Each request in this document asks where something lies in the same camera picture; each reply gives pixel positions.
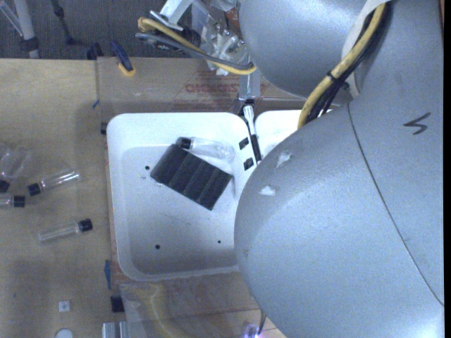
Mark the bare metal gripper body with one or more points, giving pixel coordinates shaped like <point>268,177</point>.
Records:
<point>220,39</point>

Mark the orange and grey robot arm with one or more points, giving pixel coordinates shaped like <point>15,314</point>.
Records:
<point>334,224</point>

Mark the white plastic tray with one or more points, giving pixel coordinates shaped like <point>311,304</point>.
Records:
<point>169,231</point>
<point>275,129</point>

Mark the thin black and white rod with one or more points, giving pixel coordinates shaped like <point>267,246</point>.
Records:
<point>254,139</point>

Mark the clear plastic bottle, black cap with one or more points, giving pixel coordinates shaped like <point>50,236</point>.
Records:
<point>12,201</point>
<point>58,180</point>
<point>10,164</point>
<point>211,148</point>
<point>63,229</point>

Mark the black ridged rectangular block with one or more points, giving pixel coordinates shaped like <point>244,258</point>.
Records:
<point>192,177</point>

